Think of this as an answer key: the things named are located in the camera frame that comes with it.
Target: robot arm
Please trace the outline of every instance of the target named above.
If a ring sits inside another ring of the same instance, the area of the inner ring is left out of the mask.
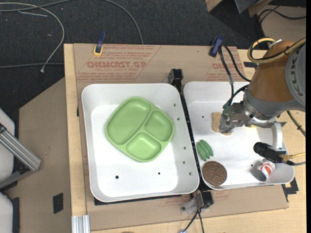
[[[304,40],[289,53],[285,52],[291,46],[295,44],[290,41],[274,42],[261,61],[257,61],[259,65],[243,101],[224,105],[221,133],[243,125],[270,128],[282,112],[306,110],[306,43]]]

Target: green divided plate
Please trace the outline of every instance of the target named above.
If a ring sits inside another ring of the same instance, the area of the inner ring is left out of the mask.
[[[174,135],[174,123],[149,101],[132,97],[111,115],[105,126],[109,141],[140,162],[154,160]]]

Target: dark floor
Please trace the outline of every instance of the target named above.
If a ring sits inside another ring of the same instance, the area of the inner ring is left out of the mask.
[[[58,0],[0,0],[41,5]],[[222,34],[230,46],[247,49],[261,36],[256,17],[239,14],[234,0],[224,0],[211,13],[205,0],[112,0],[136,19],[145,44],[210,45]],[[306,7],[306,0],[274,0],[271,4]],[[0,9],[20,8],[0,4]],[[140,44],[133,21],[104,1],[78,0],[47,7],[65,28],[65,43],[96,43],[107,31],[106,43]],[[0,66],[45,62],[62,37],[52,16],[18,12],[0,14]],[[50,62],[63,62],[62,47]],[[11,114],[64,77],[62,66],[0,68],[0,108]]]

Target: black cable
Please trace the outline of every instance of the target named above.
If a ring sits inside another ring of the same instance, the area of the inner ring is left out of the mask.
[[[49,6],[53,6],[53,5],[57,5],[57,4],[61,4],[61,3],[65,3],[65,2],[69,2],[69,1],[76,1],[76,0],[61,0],[61,1],[56,1],[56,2],[51,2],[51,3],[47,3],[47,4],[43,4],[43,5],[39,5],[39,6],[35,6],[35,7],[29,7],[29,8],[20,8],[20,9],[11,9],[11,10],[0,10],[0,12],[18,12],[18,11],[28,11],[28,10],[34,10],[34,9],[40,9],[40,8],[44,8],[44,7],[49,7]],[[137,31],[139,33],[139,37],[140,37],[140,41],[142,44],[143,43],[143,39],[142,39],[142,35],[139,29],[139,26],[137,24],[137,22],[135,21],[134,17],[131,15],[131,13],[129,13],[124,7],[122,7],[121,5],[117,4],[116,2],[113,2],[111,0],[100,0],[100,1],[105,1],[108,3],[111,3],[117,7],[119,7],[120,9],[122,9],[123,11],[125,11],[129,17],[131,18],[131,20],[134,22]]]
[[[245,90],[247,89],[247,87],[248,87],[248,84],[245,85],[245,86],[242,86],[240,89],[238,89],[238,90],[233,94],[233,96],[230,98],[230,99],[231,99],[231,102],[232,102],[232,100],[234,99],[234,97],[235,97],[238,93],[240,93],[241,91],[245,91]]]
[[[204,232],[203,221],[202,221],[202,218],[201,218],[201,209],[198,210],[198,215],[199,215],[200,222],[201,222],[202,233],[205,233],[205,232]]]
[[[32,64],[21,64],[21,65],[13,65],[13,66],[1,66],[0,69],[2,68],[11,68],[11,67],[33,67],[33,66],[42,66],[42,65],[51,65],[51,66],[63,66],[64,63],[32,63]]]
[[[276,9],[279,7],[279,5],[277,7],[275,7],[274,9],[266,9],[266,10],[263,10],[259,15],[259,26],[262,25],[262,22],[263,20],[265,20],[265,18],[270,15],[273,11],[276,11]],[[261,18],[262,14],[265,13],[266,11],[269,11],[263,18]]]
[[[304,137],[306,137],[306,132],[301,128],[302,126],[296,121],[296,119],[293,117],[292,113],[290,111],[287,111],[288,116],[293,121],[293,123],[296,125],[297,130],[299,130]]]
[[[231,77],[231,73],[230,73],[230,70],[225,62],[225,58],[224,58],[224,55],[223,55],[223,50],[222,50],[222,46],[223,45],[220,45],[218,47],[218,52],[219,52],[219,55],[220,55],[220,59],[224,65],[224,68],[225,68],[225,71],[227,72],[227,75],[228,75],[228,78],[229,78],[229,83],[230,83],[230,86],[231,86],[231,97],[233,97],[234,95],[234,87],[233,87],[233,80],[232,80],[232,77]]]
[[[269,11],[269,13],[267,13],[261,20],[260,20],[260,24],[262,24],[262,21],[272,12],[274,13],[277,13],[278,15],[280,15],[281,17],[283,18],[286,18],[286,19],[289,19],[289,20],[298,20],[298,19],[304,19],[304,18],[307,18],[307,16],[303,16],[303,17],[290,17],[290,16],[287,16],[285,14],[282,14],[281,12],[277,11],[276,9],[278,8],[279,6],[277,6],[276,8],[274,9],[265,9],[263,10],[260,14],[259,14],[259,18],[261,17],[261,15],[267,11]]]
[[[306,162],[303,161],[303,162],[299,162],[299,163],[296,163],[296,162],[292,162],[292,161],[287,161],[286,164],[290,165],[290,166],[300,166],[300,165],[304,165]]]
[[[236,69],[236,71],[237,71],[237,73],[240,75],[240,77],[241,77],[242,79],[244,79],[245,81],[251,82],[248,78],[246,78],[246,77],[240,72],[240,70],[239,70],[239,68],[238,68],[238,66],[237,66],[237,63],[235,62],[234,57],[233,57],[232,52],[230,51],[230,49],[229,49],[226,45],[223,45],[223,46],[224,46],[224,48],[228,51],[228,53],[229,53],[229,55],[230,55],[230,57],[231,57],[232,63],[233,63],[233,65],[234,65],[234,68]]]
[[[196,215],[198,215],[198,213],[199,213],[199,211],[196,211],[196,212],[195,212],[194,217],[191,219],[191,221],[190,221],[189,224],[186,226],[186,228],[182,231],[182,233],[185,232],[185,231],[190,227],[190,225],[191,225],[192,222],[195,220]]]

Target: round cookie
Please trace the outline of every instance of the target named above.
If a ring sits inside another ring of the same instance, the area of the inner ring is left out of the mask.
[[[227,171],[223,165],[216,161],[206,162],[202,168],[203,178],[211,185],[221,185],[227,179]]]

